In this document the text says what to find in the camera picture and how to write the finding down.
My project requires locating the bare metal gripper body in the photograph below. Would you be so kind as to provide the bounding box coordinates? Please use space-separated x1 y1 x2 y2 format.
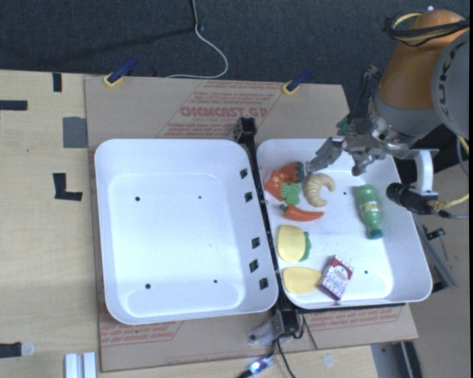
340 112 415 161

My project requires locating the red toy strawberry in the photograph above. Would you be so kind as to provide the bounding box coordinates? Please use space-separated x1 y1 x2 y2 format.
284 161 306 184

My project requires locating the beige toy croissant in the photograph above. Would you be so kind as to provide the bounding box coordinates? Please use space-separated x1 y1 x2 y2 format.
302 172 337 209

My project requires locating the green plastic bottle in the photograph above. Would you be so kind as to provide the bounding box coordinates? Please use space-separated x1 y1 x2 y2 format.
352 183 385 241

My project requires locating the green toy leafy vegetable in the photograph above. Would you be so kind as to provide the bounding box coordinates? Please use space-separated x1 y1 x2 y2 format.
280 182 302 206

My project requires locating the orange toy chili pepper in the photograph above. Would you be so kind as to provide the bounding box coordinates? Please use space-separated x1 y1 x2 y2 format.
279 203 326 224

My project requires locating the thin black rod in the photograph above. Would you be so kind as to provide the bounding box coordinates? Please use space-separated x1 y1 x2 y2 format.
245 139 291 310

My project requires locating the white plastic tray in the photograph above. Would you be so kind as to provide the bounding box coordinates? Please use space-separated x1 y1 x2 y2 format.
93 138 281 326
255 138 434 311

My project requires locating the red and white carton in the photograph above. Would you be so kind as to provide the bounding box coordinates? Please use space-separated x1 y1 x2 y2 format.
318 254 356 302

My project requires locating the yellow toy bread slice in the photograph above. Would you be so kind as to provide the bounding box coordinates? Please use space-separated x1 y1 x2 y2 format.
281 265 324 296

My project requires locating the brown cardboard board red print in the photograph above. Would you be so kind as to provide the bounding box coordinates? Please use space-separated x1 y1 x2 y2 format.
83 75 419 373

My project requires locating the black cylinder on white bracket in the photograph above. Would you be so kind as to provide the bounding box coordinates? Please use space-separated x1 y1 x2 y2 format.
385 147 441 216

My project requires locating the black block with thin wires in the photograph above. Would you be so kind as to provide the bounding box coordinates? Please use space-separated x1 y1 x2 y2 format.
235 117 259 144
274 306 301 337

